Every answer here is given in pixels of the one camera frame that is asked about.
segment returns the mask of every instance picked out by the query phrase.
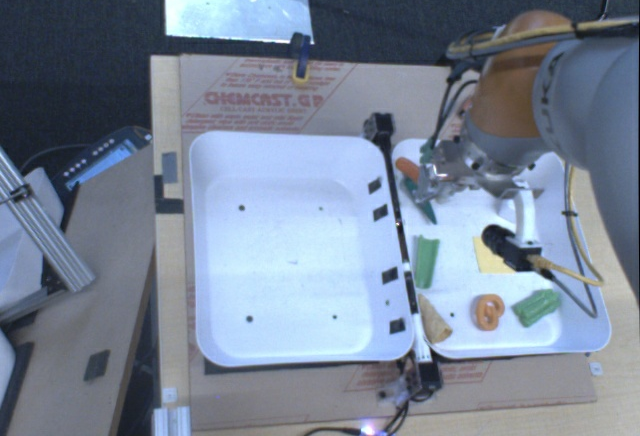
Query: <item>white container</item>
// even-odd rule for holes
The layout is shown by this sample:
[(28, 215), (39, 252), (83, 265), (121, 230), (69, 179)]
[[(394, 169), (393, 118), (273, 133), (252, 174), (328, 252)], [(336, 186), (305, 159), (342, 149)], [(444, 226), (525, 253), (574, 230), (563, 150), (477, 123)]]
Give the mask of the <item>white container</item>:
[[(394, 162), (406, 157), (416, 164), (424, 139), (408, 139), (393, 151)], [(553, 262), (578, 272), (566, 228), (563, 166), (555, 154), (542, 156), (522, 179), (534, 190), (542, 190), (534, 201), (535, 226), (542, 254)], [(397, 172), (397, 181), (402, 175)], [(473, 244), (482, 230), (498, 224), (515, 231), (515, 218), (499, 211), (497, 200), (485, 192), (463, 191), (446, 203), (433, 203), (438, 224), (428, 222), (404, 188), (398, 187), (410, 256), (415, 260), (419, 235), (439, 239), (440, 245), (431, 288), (425, 295), (453, 329), (447, 340), (432, 344), (433, 350), (452, 359), (488, 358), (528, 354), (594, 352), (609, 342), (611, 325), (599, 288), (590, 287), (597, 318), (589, 317), (556, 285), (535, 272), (490, 274), (481, 272)], [(581, 282), (557, 273), (558, 279), (587, 306), (590, 302)], [(512, 310), (534, 291), (552, 288), (560, 294), (560, 307), (529, 328), (523, 327)], [(475, 302), (484, 294), (498, 294), (506, 307), (494, 331), (479, 329)]]
[[(372, 143), (210, 132), (193, 142), (190, 170), (196, 335), (207, 359), (232, 367), (409, 351), (393, 208)], [(376, 220), (378, 209), (387, 215)]]

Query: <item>pretzel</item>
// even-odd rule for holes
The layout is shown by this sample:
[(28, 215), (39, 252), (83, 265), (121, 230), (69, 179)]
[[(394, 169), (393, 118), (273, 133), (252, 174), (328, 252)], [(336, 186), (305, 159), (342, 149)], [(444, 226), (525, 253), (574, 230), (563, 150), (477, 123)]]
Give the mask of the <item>pretzel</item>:
[(504, 301), (496, 294), (485, 294), (478, 299), (476, 318), (478, 326), (484, 331), (493, 331), (498, 327), (498, 319), (504, 313)]

